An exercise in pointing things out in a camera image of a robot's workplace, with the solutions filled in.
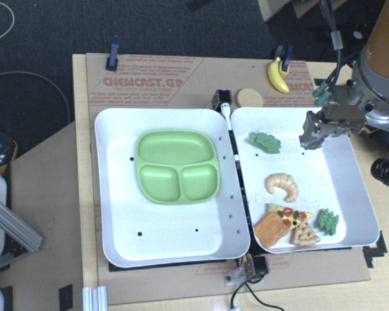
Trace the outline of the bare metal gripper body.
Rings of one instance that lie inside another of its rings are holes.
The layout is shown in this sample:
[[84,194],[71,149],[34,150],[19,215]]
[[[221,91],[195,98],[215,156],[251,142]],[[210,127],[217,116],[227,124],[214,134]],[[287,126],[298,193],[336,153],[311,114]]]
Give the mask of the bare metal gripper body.
[[389,98],[367,86],[336,86],[323,106],[329,120],[348,121],[353,128],[363,122],[389,132]]

